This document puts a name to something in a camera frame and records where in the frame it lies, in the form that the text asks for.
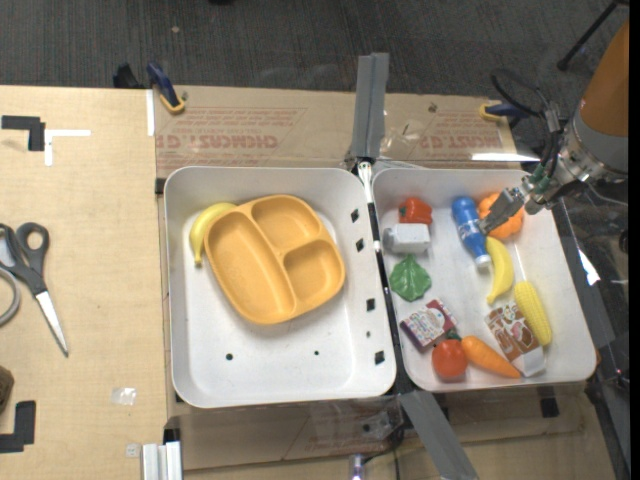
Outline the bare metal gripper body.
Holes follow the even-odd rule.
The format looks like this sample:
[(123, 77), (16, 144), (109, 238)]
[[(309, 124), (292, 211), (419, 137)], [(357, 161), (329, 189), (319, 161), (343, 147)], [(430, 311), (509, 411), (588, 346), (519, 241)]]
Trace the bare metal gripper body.
[(607, 143), (595, 149), (566, 143), (553, 160), (523, 178), (524, 211), (535, 215), (553, 207), (564, 196), (616, 185), (627, 177), (627, 143)]

